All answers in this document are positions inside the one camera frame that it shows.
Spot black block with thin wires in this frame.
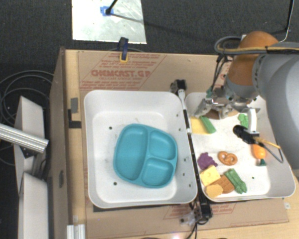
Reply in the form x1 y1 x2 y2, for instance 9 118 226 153
180 202 213 226
170 79 188 95

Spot green celery stick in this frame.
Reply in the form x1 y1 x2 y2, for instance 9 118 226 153
199 116 217 134

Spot blue divided plate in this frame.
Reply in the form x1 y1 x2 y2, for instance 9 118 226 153
112 123 179 190

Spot purple grapes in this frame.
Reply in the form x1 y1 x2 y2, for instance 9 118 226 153
197 152 218 170

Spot brown waffle biscuit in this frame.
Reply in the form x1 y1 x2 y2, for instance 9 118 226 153
214 175 234 194

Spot brown cardboard board red print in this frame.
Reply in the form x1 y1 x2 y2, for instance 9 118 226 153
77 50 290 234

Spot orange carrot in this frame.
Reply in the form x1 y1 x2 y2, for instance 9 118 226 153
251 143 268 167

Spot yellow-orange cracker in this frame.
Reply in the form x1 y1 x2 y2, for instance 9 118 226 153
205 184 224 199

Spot brown round toy food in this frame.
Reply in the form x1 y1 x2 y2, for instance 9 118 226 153
205 109 238 120

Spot thin black and white rod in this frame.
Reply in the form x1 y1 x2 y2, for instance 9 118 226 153
178 89 208 207

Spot white plastic tray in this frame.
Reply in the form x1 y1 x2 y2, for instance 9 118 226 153
83 90 199 209
184 91 297 203

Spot brown pretzel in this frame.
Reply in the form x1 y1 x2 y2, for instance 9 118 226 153
217 150 238 166

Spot black cylinder on white bracket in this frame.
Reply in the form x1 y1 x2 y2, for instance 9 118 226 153
232 108 261 144

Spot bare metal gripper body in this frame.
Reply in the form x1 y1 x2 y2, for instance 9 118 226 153
211 87 261 114

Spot yellow cheese block with holes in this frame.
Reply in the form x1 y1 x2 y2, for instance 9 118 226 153
199 165 221 187

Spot green broccoli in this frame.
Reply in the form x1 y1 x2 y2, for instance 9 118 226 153
237 113 250 128

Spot green asparagus bundle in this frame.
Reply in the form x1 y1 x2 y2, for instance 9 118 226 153
224 168 248 194

